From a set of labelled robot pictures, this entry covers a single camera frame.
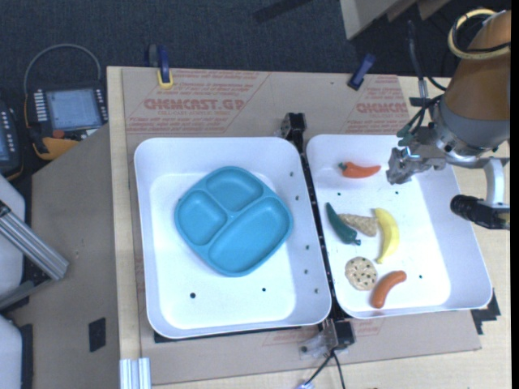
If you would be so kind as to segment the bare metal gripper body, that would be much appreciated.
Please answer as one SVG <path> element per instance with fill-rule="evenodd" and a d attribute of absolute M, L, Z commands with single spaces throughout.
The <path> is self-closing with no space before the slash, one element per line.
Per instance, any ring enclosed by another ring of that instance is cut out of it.
<path fill-rule="evenodd" d="M 406 136 L 406 159 L 426 159 L 434 169 L 443 169 L 446 164 L 481 169 L 492 159 L 484 156 L 485 152 L 488 149 L 470 146 L 435 124 L 421 126 Z"/>

